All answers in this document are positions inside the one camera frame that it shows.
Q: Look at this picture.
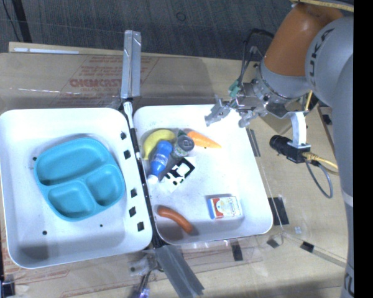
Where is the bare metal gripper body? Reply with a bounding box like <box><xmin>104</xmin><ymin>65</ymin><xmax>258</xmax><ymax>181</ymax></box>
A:
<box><xmin>234</xmin><ymin>79</ymin><xmax>278</xmax><ymax>118</ymax></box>

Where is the orange carrot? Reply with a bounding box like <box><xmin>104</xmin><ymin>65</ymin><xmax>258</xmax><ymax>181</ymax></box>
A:
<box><xmin>186</xmin><ymin>130</ymin><xmax>223</xmax><ymax>150</ymax></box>

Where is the grey can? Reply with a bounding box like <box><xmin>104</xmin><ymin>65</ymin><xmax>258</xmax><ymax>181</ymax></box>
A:
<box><xmin>170</xmin><ymin>134</ymin><xmax>196</xmax><ymax>160</ymax></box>

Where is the brown cardboard board red print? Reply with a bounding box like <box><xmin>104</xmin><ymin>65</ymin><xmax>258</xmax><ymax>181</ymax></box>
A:
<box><xmin>0</xmin><ymin>42</ymin><xmax>349</xmax><ymax>298</ymax></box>

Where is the white plastic tray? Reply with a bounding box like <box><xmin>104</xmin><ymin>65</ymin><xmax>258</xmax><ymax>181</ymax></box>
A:
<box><xmin>0</xmin><ymin>107</ymin><xmax>154</xmax><ymax>269</ymax></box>
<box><xmin>132</xmin><ymin>104</ymin><xmax>274</xmax><ymax>246</ymax></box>

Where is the white card with black print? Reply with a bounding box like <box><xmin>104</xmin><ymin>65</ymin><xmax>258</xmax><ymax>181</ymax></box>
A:
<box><xmin>159</xmin><ymin>156</ymin><xmax>198</xmax><ymax>194</ymax></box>

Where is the yellow banana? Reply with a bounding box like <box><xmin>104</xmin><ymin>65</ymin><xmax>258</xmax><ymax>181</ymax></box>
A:
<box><xmin>142</xmin><ymin>129</ymin><xmax>177</xmax><ymax>161</ymax></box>

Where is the blue bottle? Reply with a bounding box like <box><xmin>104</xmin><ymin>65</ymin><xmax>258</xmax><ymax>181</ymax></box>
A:
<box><xmin>147</xmin><ymin>140</ymin><xmax>174</xmax><ymax>185</ymax></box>

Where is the white and orange carton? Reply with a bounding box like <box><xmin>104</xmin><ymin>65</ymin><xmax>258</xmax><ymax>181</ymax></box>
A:
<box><xmin>206</xmin><ymin>194</ymin><xmax>244</xmax><ymax>220</ymax></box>

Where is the red sausage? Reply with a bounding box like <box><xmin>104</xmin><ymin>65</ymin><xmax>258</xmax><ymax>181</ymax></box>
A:
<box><xmin>157</xmin><ymin>205</ymin><xmax>195</xmax><ymax>234</ymax></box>

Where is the blue divided plate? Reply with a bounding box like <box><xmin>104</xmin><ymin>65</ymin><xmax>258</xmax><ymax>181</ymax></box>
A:
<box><xmin>33</xmin><ymin>137</ymin><xmax>127</xmax><ymax>223</ymax></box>

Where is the black cylinder on white bracket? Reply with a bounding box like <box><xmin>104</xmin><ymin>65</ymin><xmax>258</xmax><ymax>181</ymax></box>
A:
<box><xmin>269</xmin><ymin>111</ymin><xmax>312</xmax><ymax>165</ymax></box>

